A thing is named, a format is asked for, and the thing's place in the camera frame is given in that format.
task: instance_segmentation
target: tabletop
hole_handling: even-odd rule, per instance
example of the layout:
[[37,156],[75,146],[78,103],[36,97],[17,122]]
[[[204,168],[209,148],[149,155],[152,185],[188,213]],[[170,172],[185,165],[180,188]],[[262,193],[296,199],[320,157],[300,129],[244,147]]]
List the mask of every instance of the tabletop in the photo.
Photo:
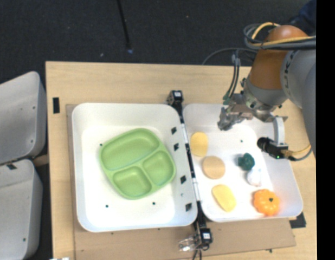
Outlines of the tabletop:
[[[240,68],[247,77],[249,67]],[[69,155],[67,106],[84,102],[164,103],[171,90],[181,90],[184,104],[222,103],[230,85],[232,67],[174,64],[46,62],[48,146],[53,257],[70,259],[185,259],[192,253],[175,249],[190,227],[91,233],[84,230],[73,210],[73,174]],[[290,101],[274,114],[285,122],[289,149],[308,144],[301,109]],[[289,220],[210,223],[215,241],[203,258],[317,259],[315,157],[292,162],[304,202],[306,227],[291,229]]]

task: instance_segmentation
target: green plate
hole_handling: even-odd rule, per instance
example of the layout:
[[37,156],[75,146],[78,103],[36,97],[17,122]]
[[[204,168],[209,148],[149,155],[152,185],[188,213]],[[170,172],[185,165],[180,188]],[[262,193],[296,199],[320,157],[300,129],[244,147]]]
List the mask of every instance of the green plate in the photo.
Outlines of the green plate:
[[101,144],[100,163],[113,187],[125,198],[139,199],[175,177],[170,153],[150,130],[137,128]]

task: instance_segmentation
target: yellow oval object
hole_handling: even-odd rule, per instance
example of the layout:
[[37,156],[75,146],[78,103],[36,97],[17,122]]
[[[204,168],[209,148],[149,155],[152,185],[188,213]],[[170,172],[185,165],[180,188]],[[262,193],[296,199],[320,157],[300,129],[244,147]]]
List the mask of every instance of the yellow oval object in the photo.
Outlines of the yellow oval object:
[[190,138],[190,151],[193,155],[204,157],[208,149],[208,138],[204,132],[195,132]]
[[221,158],[207,156],[202,161],[202,171],[210,179],[219,179],[226,172],[226,166]]
[[235,208],[236,198],[228,186],[216,185],[212,188],[212,194],[219,206],[226,212],[230,212]]

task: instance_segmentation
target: dark background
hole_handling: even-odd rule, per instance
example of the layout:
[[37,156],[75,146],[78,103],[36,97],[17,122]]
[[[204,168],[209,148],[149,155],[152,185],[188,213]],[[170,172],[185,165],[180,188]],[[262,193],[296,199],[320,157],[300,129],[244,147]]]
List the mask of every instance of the dark background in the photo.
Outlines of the dark background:
[[[0,0],[0,83],[37,71],[45,61],[201,64],[222,48],[244,48],[243,28],[286,23],[309,0]],[[208,64],[231,64],[230,54]],[[41,241],[31,259],[51,257],[48,165]]]

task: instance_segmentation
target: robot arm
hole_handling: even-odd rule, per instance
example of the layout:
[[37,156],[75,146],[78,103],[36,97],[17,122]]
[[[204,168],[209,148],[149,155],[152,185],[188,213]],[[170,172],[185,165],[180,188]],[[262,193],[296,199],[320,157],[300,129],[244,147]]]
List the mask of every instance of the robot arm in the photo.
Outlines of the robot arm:
[[249,46],[256,46],[259,51],[247,79],[241,84],[243,91],[233,94],[226,103],[228,107],[222,108],[218,127],[229,130],[254,116],[271,122],[275,118],[272,111],[290,99],[302,109],[315,155],[315,37],[308,37],[291,25],[265,23],[264,26],[268,24],[275,28],[264,42],[254,43],[250,39]]

